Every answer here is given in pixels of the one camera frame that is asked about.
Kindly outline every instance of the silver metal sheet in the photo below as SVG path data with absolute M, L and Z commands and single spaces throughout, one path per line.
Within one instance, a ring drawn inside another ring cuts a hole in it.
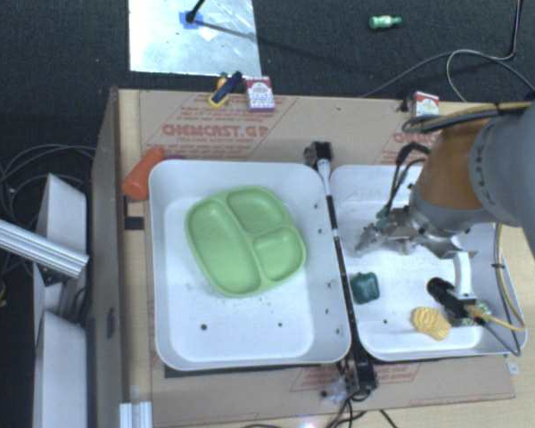
M 130 69 L 217 76 L 261 76 L 251 0 L 206 0 L 198 25 L 181 14 L 198 0 L 129 0 Z

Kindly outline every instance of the wooden surface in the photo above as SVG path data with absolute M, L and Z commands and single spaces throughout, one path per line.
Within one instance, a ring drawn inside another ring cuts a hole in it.
M 120 92 L 121 119 L 130 123 L 139 121 L 138 93 L 136 91 Z M 463 104 L 445 103 L 447 111 L 463 107 Z M 139 160 L 141 154 L 140 132 L 138 127 L 122 128 L 122 171 L 128 173 Z M 129 215 L 142 215 L 141 204 L 129 207 Z M 148 350 L 148 316 L 146 303 L 146 284 L 135 276 L 145 271 L 146 260 L 141 249 L 144 244 L 143 232 L 127 232 L 125 236 L 127 252 L 127 285 L 129 311 L 134 313 L 129 325 L 134 338 L 128 345 L 129 381 L 133 385 L 132 400 L 151 399 L 150 359 Z M 440 427 L 440 426 L 488 426 L 488 427 L 535 427 L 535 263 L 531 252 L 519 229 L 506 228 L 503 239 L 504 254 L 511 274 L 517 298 L 523 310 L 529 339 L 520 358 L 507 360 L 519 368 L 519 374 L 513 376 L 515 399 L 468 403 L 436 407 L 416 407 L 388 411 L 399 428 Z M 281 427 L 297 427 L 311 424 L 323 427 L 331 420 L 320 416 L 301 419 L 271 420 L 270 424 Z M 240 427 L 245 424 L 222 424 L 218 426 Z M 388 427 L 390 424 L 378 412 L 366 414 L 353 426 Z

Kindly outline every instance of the small box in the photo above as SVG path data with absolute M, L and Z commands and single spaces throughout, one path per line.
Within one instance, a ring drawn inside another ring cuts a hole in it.
M 276 109 L 276 102 L 274 101 L 269 77 L 248 78 L 245 82 L 249 111 L 263 112 L 274 111 Z
M 439 106 L 440 98 L 438 96 L 416 91 L 414 94 L 412 115 L 414 117 L 437 115 L 440 112 Z

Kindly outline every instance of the white tray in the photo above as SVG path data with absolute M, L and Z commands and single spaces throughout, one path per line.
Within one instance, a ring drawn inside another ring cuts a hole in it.
M 291 163 L 166 160 L 150 176 L 155 340 L 179 370 L 332 363 L 351 338 L 325 191 L 311 168 Z M 289 210 L 307 248 L 301 272 L 234 299 L 215 291 L 185 237 L 185 214 L 229 188 L 259 185 Z
M 420 168 L 410 169 L 405 185 L 415 182 Z M 452 284 L 455 268 L 452 260 L 438 259 L 424 247 L 410 256 L 383 247 L 357 257 L 355 246 L 362 227 L 376 222 L 375 214 L 389 197 L 394 167 L 342 166 L 333 172 L 331 190 L 342 238 L 343 256 L 348 273 L 374 272 L 378 279 L 380 298 L 363 305 L 354 304 L 358 334 L 364 348 L 374 357 L 385 361 L 426 358 L 463 357 L 507 353 L 507 349 L 480 326 L 452 328 L 444 341 L 418 333 L 410 323 L 412 309 L 421 306 L 443 310 L 426 291 L 433 277 L 441 277 Z M 409 190 L 403 186 L 393 207 L 407 204 Z M 494 276 L 493 225 L 472 227 L 468 235 L 461 234 L 458 245 L 466 251 L 476 251 L 470 259 L 472 287 L 478 298 L 489 302 L 494 315 L 506 318 Z M 519 312 L 519 304 L 505 271 L 508 290 Z M 495 326 L 508 344 L 514 348 L 511 333 Z M 523 346 L 527 333 L 519 333 Z

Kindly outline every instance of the cardboard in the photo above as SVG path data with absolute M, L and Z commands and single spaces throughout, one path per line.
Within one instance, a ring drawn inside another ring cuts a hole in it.
M 408 113 L 392 100 L 277 96 L 274 113 L 250 115 L 243 95 L 233 95 L 228 106 L 214 111 L 207 97 L 137 90 L 111 96 L 94 179 L 94 190 L 101 191 L 97 202 L 94 198 L 94 221 L 99 221 L 94 233 L 103 237 L 95 246 L 101 267 L 95 260 L 94 279 L 100 282 L 94 284 L 93 315 L 99 426 L 118 426 L 117 403 L 139 400 L 152 402 L 153 423 L 159 428 L 337 410 L 320 397 L 338 377 L 335 366 L 182 374 L 162 364 L 153 344 L 150 211 L 147 202 L 124 203 L 119 197 L 119 183 L 144 151 L 161 145 L 168 156 L 178 158 L 301 162 L 311 142 L 331 141 L 336 167 L 392 163 L 410 139 L 431 144 L 436 137 L 403 135 L 399 129 Z M 474 103 L 441 103 L 440 113 L 468 106 Z M 111 308 L 116 330 L 107 340 Z M 383 364 L 376 372 L 379 388 L 357 409 L 514 397 L 500 356 Z

